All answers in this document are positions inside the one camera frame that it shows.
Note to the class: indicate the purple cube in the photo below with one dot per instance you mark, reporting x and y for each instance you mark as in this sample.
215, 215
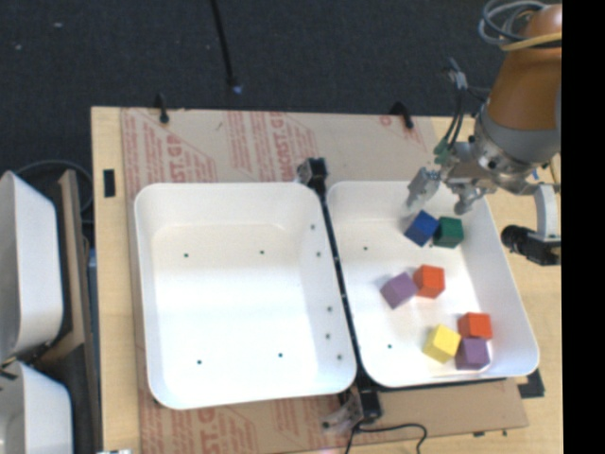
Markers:
398, 290
472, 354

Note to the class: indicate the white plastic tray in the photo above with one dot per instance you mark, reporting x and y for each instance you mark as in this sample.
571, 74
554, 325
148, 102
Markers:
416, 310
241, 296

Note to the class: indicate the orange cube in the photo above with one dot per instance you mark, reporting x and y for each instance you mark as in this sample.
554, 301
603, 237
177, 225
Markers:
430, 281
475, 325

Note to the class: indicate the yellow cube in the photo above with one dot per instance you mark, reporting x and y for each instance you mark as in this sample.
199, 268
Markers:
441, 343

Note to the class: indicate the black cylinder on white bracket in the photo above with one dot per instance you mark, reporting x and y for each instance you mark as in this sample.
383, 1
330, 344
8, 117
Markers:
534, 234

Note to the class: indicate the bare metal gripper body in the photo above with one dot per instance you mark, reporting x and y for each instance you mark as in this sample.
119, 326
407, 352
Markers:
477, 166

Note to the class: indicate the green cube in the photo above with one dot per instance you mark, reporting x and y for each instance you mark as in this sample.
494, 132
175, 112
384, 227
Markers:
449, 232

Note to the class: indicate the thin black rod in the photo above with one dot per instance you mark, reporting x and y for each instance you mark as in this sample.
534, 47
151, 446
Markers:
338, 267

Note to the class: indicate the blue cube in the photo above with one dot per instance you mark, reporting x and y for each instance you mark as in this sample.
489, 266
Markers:
421, 228

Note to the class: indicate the brown cardboard board, red print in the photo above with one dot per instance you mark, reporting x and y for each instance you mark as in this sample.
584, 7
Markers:
283, 144

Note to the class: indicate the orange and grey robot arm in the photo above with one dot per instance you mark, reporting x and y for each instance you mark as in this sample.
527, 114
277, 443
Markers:
524, 97

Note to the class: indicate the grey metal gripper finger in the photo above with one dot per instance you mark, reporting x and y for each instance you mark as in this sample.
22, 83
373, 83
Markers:
466, 200
420, 188

